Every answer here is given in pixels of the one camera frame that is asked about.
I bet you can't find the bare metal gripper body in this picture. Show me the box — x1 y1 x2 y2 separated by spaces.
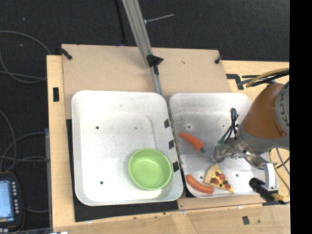
211 139 268 168

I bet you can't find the pizza slice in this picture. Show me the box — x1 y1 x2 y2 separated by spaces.
202 163 235 194

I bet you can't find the orange carrot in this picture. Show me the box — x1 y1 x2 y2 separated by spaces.
178 132 206 154

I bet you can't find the white plastic tray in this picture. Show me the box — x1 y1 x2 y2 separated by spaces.
168 92 279 199
71 90 184 206

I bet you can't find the orange sausage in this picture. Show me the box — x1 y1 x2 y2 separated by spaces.
185 174 215 195

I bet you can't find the green bowl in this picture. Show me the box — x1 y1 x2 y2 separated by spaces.
128 148 173 191

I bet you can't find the brown cardboard board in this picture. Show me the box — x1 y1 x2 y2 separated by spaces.
60 43 268 211

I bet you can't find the black cylinder on white bracket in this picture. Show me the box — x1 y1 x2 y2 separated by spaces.
248 163 279 202

